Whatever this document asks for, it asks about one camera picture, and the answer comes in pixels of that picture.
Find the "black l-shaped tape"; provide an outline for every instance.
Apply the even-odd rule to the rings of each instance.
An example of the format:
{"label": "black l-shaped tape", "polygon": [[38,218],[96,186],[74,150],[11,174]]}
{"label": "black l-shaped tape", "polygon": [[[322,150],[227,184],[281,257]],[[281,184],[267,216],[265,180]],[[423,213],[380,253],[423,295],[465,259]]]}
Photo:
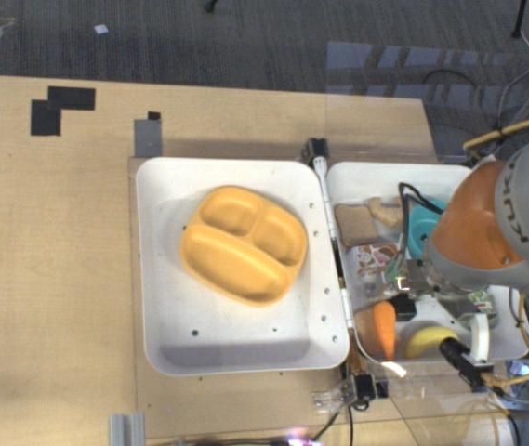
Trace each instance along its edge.
{"label": "black l-shaped tape", "polygon": [[60,136],[61,110],[94,111],[95,89],[51,85],[47,100],[31,101],[31,136]]}

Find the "metal bracket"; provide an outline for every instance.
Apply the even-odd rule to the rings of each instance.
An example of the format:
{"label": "metal bracket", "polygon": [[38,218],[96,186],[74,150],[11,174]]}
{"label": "metal bracket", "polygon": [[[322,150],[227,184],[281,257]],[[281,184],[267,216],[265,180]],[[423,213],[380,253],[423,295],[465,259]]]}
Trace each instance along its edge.
{"label": "metal bracket", "polygon": [[328,150],[328,142],[325,138],[309,138],[301,149],[301,159],[305,165],[312,165],[313,159],[316,157],[328,158],[330,151]]}
{"label": "metal bracket", "polygon": [[378,397],[383,398],[383,395],[378,395],[372,374],[351,374],[330,390],[311,394],[316,414],[335,414],[344,406],[367,405]]}
{"label": "metal bracket", "polygon": [[109,418],[110,446],[146,446],[144,413],[112,414]]}

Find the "white tray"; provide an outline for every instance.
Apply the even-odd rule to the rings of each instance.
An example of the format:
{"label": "white tray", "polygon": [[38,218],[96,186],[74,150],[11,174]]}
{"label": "white tray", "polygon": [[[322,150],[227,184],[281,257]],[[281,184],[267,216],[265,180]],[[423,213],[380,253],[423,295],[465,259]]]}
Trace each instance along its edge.
{"label": "white tray", "polygon": [[[387,202],[398,196],[399,182],[407,182],[417,187],[424,196],[447,202],[458,185],[469,174],[469,169],[457,165],[431,164],[377,164],[345,162],[334,165],[328,172],[327,182],[333,206],[340,203],[361,204],[365,200],[379,196]],[[378,235],[386,241],[398,241],[400,229],[388,229],[377,224]],[[343,265],[346,265],[346,250],[340,245]],[[345,269],[345,283],[349,289],[353,310],[364,305],[364,293],[357,289],[353,274]],[[517,359],[526,353],[520,330],[508,309],[509,289],[503,286],[490,286],[499,321],[490,334],[489,358]],[[465,329],[434,298],[424,296],[416,302],[417,315],[411,321],[432,321],[454,330],[462,342],[470,346],[470,331]],[[397,333],[403,332],[408,322],[397,322]],[[443,361],[441,356],[436,361]]]}
{"label": "white tray", "polygon": [[[179,238],[213,189],[237,185],[296,215],[308,253],[288,294],[253,308],[196,281],[181,265]],[[164,374],[332,368],[349,338],[320,184],[295,162],[151,159],[137,174],[146,355]]]}

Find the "cable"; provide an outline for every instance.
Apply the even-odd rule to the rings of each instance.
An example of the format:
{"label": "cable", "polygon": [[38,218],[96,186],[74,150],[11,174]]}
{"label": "cable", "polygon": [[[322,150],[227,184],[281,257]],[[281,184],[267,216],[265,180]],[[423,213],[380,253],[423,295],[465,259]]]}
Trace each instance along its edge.
{"label": "cable", "polygon": [[[522,340],[529,350],[529,335],[526,332],[526,326],[524,325],[524,293],[521,293],[520,300],[518,302],[518,317],[519,317],[519,327],[521,329]],[[501,389],[502,387],[510,387],[512,385],[518,385],[529,380],[529,374],[524,374],[520,376],[515,376],[513,378],[500,378],[497,375],[484,373],[481,375],[481,378],[485,384],[491,389]]]}
{"label": "cable", "polygon": [[516,403],[519,405],[529,406],[529,400],[511,397],[510,395],[502,391],[494,391],[493,389],[491,391],[493,391],[501,400],[507,401],[508,403]]}
{"label": "cable", "polygon": [[347,407],[347,411],[349,412],[349,426],[350,426],[349,446],[353,446],[353,440],[355,439],[355,425],[353,424],[353,412],[350,410],[350,406]]}
{"label": "cable", "polygon": [[355,404],[351,408],[359,413],[366,412],[367,410],[369,410],[369,401],[364,401],[363,403]]}
{"label": "cable", "polygon": [[[416,196],[410,195],[408,193],[404,194],[405,190],[412,191]],[[430,202],[421,194],[418,189],[409,183],[399,183],[398,193],[401,198],[401,205],[403,206],[403,234],[401,237],[399,252],[394,259],[394,266],[397,270],[400,270],[403,267],[404,260],[406,258],[406,247],[408,246],[409,241],[409,202],[413,201],[417,204],[420,204],[436,215],[441,215],[443,213],[443,209]]]}
{"label": "cable", "polygon": [[404,190],[404,189],[409,189],[410,191],[412,191],[417,196],[417,198],[420,200],[417,202],[425,206],[428,210],[431,210],[432,212],[437,213],[438,215],[442,214],[442,211],[443,211],[442,208],[433,204],[427,198],[421,195],[421,192],[417,190],[415,187],[413,187],[413,185],[409,183],[404,183],[404,182],[399,183],[398,184],[399,193],[401,192],[401,190]]}
{"label": "cable", "polygon": [[320,431],[318,431],[318,433],[312,438],[312,440],[317,441],[318,439],[320,439],[322,435],[328,430],[328,428],[331,427],[335,423],[335,421],[337,421],[339,415],[340,411],[333,414],[328,423],[326,423],[325,426]]}
{"label": "cable", "polygon": [[471,83],[472,85],[477,85],[477,83],[475,83],[470,76],[457,70],[451,70],[450,68],[439,68],[437,70],[428,72],[425,76],[423,76],[423,79],[421,79],[421,84],[426,84],[428,82],[428,79],[430,79],[433,74],[436,74],[438,72],[450,72],[451,74],[455,74],[456,76],[460,76],[462,79],[469,81],[469,83]]}
{"label": "cable", "polygon": [[521,433],[518,430],[518,425],[516,425],[516,420],[512,418],[512,416],[509,414],[507,414],[506,417],[508,418],[508,421],[511,422],[512,428],[514,429],[514,436],[516,437],[516,446],[521,446]]}
{"label": "cable", "polygon": [[508,307],[509,313],[512,314],[512,317],[516,321],[516,325],[520,327],[521,319],[518,317],[516,310],[514,309],[514,300],[513,300],[514,290],[510,287],[508,290]]}
{"label": "cable", "polygon": [[360,353],[360,355],[376,365],[382,365],[381,361],[377,361],[365,351],[364,346],[361,345],[361,340],[359,340],[359,333],[357,332],[357,329],[355,329],[355,343],[357,344],[357,351]]}
{"label": "cable", "polygon": [[[529,41],[524,35],[524,32],[521,31],[521,38],[526,43],[526,45],[529,48]],[[506,87],[504,87],[504,90],[502,91],[502,95],[499,99],[499,105],[497,106],[497,119],[496,119],[496,127],[501,126],[501,119],[502,119],[502,110],[504,108],[504,99],[506,98],[506,95],[508,94],[508,91],[511,90],[511,88],[516,85],[519,81],[521,81],[524,77],[529,75],[529,68],[523,72],[522,74],[518,75],[516,78],[512,80],[511,83],[509,83]]]}

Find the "gray carpet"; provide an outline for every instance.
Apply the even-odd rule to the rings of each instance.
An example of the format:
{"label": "gray carpet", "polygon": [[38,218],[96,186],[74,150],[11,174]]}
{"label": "gray carpet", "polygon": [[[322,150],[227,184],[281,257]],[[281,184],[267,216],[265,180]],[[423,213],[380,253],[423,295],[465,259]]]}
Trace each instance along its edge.
{"label": "gray carpet", "polygon": [[1,71],[324,92],[333,41],[528,54],[509,37],[519,0],[205,1],[0,0],[17,19]]}

